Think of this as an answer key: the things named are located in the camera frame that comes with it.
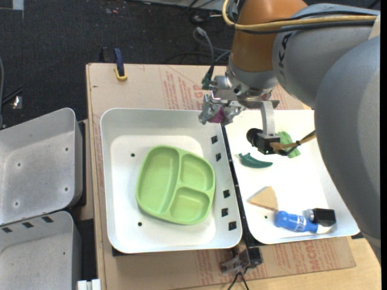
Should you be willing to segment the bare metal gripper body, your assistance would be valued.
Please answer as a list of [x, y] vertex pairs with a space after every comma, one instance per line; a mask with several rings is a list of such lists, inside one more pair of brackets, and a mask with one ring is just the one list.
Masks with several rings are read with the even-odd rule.
[[210, 100], [227, 106], [259, 108], [263, 101], [269, 101], [272, 89], [251, 88], [227, 76], [216, 76], [210, 86]]

